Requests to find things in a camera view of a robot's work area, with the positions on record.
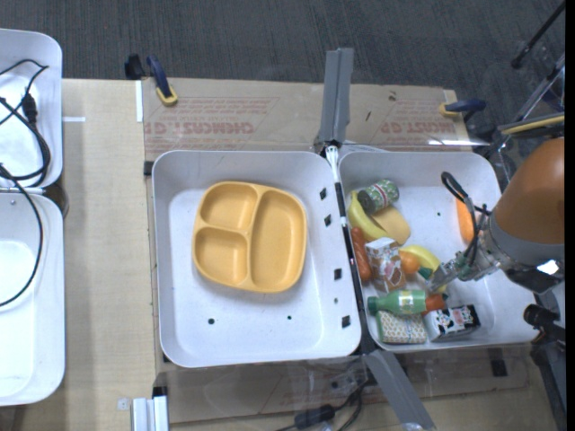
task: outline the dark floor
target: dark floor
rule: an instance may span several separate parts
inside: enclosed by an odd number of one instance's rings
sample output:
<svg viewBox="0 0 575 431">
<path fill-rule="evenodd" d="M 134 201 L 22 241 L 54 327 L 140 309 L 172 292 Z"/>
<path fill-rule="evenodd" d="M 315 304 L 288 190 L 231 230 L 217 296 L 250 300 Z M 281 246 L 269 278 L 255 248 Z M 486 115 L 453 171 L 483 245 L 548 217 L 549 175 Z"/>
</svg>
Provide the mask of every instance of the dark floor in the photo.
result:
<svg viewBox="0 0 575 431">
<path fill-rule="evenodd" d="M 1 0 L 0 27 L 40 31 L 66 78 L 125 78 L 130 53 L 168 76 L 323 82 L 325 51 L 355 49 L 353 83 L 441 86 L 480 98 L 479 131 L 510 122 L 565 49 L 562 0 Z"/>
</svg>

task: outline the yellow divided plate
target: yellow divided plate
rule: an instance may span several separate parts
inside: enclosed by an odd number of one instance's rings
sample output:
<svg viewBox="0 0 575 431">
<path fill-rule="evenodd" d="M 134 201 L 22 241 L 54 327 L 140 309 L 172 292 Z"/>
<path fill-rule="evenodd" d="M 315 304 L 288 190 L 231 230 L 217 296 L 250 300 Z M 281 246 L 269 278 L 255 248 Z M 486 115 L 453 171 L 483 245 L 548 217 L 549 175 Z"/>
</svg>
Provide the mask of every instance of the yellow divided plate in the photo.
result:
<svg viewBox="0 0 575 431">
<path fill-rule="evenodd" d="M 301 276 L 307 220 L 280 189 L 248 182 L 212 185 L 199 202 L 192 257 L 199 273 L 224 286 L 277 293 Z"/>
</svg>

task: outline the green can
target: green can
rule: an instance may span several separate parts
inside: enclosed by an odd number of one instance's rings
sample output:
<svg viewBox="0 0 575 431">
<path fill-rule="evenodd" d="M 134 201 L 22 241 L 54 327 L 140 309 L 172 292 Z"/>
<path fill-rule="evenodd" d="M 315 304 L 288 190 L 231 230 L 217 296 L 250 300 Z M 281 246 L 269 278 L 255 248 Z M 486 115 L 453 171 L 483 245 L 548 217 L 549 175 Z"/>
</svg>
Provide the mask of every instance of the green can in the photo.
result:
<svg viewBox="0 0 575 431">
<path fill-rule="evenodd" d="M 374 214 L 384 207 L 390 206 L 398 199 L 397 185 L 388 179 L 382 179 L 358 192 L 359 204 L 366 214 Z"/>
</svg>

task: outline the orange carrot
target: orange carrot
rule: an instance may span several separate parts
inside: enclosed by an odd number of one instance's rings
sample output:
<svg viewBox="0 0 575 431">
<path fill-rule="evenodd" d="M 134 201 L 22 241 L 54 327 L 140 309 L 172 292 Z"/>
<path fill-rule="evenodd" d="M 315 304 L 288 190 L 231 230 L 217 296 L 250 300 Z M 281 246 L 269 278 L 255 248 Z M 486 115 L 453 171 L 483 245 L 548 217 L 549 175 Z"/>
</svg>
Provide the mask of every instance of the orange carrot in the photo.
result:
<svg viewBox="0 0 575 431">
<path fill-rule="evenodd" d="M 473 239 L 473 219 L 463 201 L 456 199 L 456 204 L 459 232 L 463 240 L 468 244 Z"/>
</svg>

